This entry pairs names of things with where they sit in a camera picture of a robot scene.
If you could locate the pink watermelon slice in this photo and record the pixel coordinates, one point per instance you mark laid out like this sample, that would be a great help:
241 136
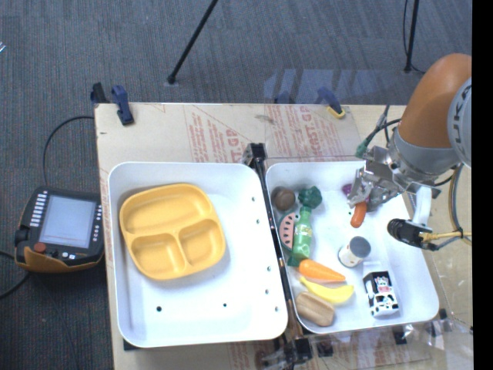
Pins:
287 229

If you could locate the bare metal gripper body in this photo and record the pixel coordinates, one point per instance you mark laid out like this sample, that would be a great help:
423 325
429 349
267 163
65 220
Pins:
385 175

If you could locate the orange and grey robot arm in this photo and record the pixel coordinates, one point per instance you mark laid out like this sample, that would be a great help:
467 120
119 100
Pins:
431 106

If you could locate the orange sausage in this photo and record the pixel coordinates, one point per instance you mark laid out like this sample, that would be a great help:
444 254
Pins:
358 216

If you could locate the white can grey lid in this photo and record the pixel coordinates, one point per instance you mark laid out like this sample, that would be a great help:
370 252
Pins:
352 254

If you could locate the tan bread roll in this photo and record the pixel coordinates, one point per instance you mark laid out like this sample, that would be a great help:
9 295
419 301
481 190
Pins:
315 308

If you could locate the yellow divided plate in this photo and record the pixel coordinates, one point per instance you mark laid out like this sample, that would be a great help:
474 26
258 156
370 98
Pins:
169 210

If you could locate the white plastic tray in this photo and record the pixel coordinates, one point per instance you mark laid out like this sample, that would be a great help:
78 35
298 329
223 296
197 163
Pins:
408 276
200 303

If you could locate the brown cardboard board red print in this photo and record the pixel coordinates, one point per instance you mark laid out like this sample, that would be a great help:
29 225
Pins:
215 133

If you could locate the yellow banana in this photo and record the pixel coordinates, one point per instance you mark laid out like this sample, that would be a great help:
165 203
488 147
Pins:
331 293

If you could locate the white cow print carton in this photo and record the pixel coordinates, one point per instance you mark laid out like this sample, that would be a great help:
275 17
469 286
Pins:
382 295

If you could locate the black cylinder on white bracket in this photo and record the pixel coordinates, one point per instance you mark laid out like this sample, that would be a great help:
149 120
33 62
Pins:
408 231

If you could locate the green bottle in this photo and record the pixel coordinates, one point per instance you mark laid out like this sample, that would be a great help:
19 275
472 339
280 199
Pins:
302 233

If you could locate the brown kiwi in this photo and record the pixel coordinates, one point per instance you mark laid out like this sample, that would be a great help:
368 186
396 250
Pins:
284 199

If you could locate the orange carrot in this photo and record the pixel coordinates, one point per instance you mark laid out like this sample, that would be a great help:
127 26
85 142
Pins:
317 270

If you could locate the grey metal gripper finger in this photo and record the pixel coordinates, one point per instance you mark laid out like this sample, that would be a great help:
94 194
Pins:
374 203
356 193

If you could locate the green broccoli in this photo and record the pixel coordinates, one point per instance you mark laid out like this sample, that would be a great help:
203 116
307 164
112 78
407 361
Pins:
310 196

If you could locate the black tripod leg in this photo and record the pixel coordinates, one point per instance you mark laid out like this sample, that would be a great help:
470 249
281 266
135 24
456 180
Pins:
413 25
196 33

